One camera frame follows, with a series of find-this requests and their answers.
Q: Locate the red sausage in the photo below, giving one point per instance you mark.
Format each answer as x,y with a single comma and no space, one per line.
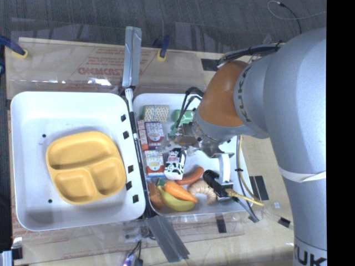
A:
191,176

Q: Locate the yellow divided plate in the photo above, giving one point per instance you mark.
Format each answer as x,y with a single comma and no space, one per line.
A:
83,165

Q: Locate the brown cardboard board red print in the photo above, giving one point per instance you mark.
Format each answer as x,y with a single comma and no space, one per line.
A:
69,65

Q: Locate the white plastic tray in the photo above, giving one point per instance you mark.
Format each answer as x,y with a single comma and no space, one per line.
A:
233,204
36,159

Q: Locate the cow print milk carton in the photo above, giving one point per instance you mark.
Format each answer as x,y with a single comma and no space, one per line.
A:
175,167

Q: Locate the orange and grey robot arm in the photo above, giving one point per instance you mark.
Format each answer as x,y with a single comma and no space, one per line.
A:
288,98

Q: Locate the black cylinder on white bracket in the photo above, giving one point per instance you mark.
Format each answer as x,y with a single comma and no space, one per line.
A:
215,182

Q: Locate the yellow banana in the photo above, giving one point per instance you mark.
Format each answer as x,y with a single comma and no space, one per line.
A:
177,204

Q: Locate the beige croissant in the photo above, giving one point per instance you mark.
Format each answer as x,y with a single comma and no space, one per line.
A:
202,188

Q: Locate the orange and white carton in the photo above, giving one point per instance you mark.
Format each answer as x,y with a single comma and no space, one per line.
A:
154,165

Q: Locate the maroon and white carton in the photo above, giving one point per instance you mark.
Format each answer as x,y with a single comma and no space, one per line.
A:
154,133

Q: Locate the green and yellow patterned carton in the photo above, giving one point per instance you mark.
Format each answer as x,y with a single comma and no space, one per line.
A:
156,113

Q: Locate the light green packet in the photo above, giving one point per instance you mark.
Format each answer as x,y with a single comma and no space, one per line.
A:
187,117

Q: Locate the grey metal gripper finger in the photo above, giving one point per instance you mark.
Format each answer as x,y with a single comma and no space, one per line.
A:
189,150
167,145

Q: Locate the small orange carton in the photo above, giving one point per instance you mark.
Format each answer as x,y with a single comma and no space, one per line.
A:
142,134

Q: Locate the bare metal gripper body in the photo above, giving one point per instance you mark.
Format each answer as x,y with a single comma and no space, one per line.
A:
191,138

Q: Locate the orange carrot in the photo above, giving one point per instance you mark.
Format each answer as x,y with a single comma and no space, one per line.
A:
178,192

